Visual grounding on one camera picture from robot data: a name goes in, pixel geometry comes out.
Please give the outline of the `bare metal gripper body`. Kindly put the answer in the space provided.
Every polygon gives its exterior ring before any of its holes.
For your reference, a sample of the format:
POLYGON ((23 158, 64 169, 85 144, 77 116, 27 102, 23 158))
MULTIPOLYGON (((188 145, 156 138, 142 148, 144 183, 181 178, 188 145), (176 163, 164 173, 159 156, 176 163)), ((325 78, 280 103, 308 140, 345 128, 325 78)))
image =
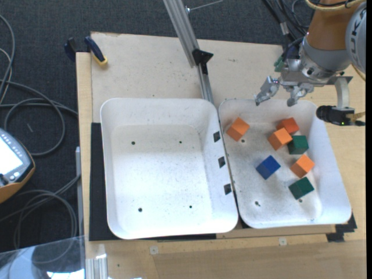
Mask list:
POLYGON ((304 87, 308 84, 323 87, 346 79, 346 76, 340 75, 339 72, 324 69, 307 58, 286 59, 278 65, 278 72, 280 84, 287 87, 304 87))

